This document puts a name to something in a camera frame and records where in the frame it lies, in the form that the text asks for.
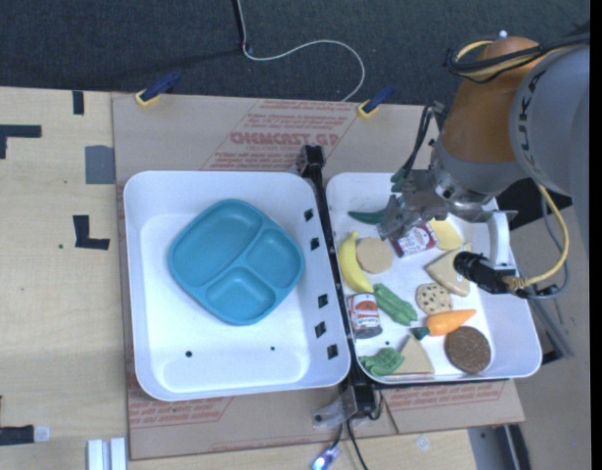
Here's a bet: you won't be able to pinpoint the white plastic tray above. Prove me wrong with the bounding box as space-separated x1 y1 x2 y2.
325 170 544 386
122 169 352 403

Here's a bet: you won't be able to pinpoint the tan bread wedge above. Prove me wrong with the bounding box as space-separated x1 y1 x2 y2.
388 333 437 377

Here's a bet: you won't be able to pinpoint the red sauce packet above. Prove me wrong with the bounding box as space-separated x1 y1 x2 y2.
390 219 440 259

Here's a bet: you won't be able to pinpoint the yellow cheese slice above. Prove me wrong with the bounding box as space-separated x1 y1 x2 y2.
429 217 466 253

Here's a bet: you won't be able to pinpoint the blue divided plate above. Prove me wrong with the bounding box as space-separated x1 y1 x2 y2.
167 198 307 328

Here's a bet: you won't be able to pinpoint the red soup can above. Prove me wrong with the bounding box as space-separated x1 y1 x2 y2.
346 291 385 341

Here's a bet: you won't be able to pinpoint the thin black rod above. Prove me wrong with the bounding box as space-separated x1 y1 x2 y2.
310 163 363 392

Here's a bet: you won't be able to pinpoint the tan round biscuit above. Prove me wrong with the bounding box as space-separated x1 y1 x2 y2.
354 236 394 275

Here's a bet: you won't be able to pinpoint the chocolate chip cookie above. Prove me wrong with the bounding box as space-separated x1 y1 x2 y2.
414 281 453 316

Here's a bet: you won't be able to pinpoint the orange carrot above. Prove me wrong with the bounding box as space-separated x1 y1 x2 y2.
409 307 479 341

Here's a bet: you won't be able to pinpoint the yellow banana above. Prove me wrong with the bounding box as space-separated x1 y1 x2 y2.
337 230 376 295

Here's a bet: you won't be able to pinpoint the black cylinder on white bracket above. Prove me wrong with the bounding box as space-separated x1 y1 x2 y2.
452 210 521 296

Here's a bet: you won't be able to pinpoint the beige sandwich wedge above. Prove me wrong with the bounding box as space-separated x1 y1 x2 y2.
423 249 473 298

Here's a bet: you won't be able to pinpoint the brown round patty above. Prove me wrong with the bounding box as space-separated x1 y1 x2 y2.
443 325 493 376

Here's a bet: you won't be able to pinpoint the green lettuce leaf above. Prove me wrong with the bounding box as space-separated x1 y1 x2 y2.
358 346 406 378

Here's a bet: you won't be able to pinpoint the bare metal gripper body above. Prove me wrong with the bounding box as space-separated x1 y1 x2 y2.
395 168 498 223

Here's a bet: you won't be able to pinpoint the green bean pods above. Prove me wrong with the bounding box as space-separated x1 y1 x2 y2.
372 282 420 327

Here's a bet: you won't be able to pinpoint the brown cardboard board red print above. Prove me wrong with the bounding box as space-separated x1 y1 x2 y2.
111 91 527 461

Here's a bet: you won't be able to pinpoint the dark green chili pepper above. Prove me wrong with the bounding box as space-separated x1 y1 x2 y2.
347 207 389 225

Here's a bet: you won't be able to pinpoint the black block with thin wires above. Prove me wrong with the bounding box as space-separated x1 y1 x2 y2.
299 144 328 179
347 379 381 419

